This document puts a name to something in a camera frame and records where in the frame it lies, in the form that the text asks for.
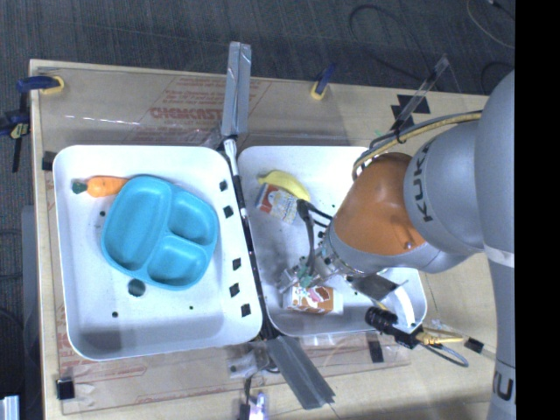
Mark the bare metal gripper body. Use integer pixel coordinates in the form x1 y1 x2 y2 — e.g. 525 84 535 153
290 243 353 286

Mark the orange and white carton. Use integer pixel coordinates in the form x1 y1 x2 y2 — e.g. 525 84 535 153
283 283 345 316

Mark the white plastic tray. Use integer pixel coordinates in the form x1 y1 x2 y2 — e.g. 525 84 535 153
52 143 264 363
235 144 429 339

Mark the white carton with colourful print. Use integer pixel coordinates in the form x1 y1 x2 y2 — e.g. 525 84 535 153
254 182 302 226

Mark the yellow banana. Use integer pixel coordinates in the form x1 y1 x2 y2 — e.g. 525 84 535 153
256 169 312 203

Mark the blue divided plate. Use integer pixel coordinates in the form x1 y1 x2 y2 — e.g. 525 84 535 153
100 174 221 291

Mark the orange carrot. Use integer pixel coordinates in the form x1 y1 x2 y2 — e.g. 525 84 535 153
71 175 130 199

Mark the brown cardboard board red print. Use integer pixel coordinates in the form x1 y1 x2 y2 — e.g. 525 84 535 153
37 65 415 416

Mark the black cylinder on white bracket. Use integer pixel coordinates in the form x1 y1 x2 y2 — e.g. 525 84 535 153
364 284 424 350

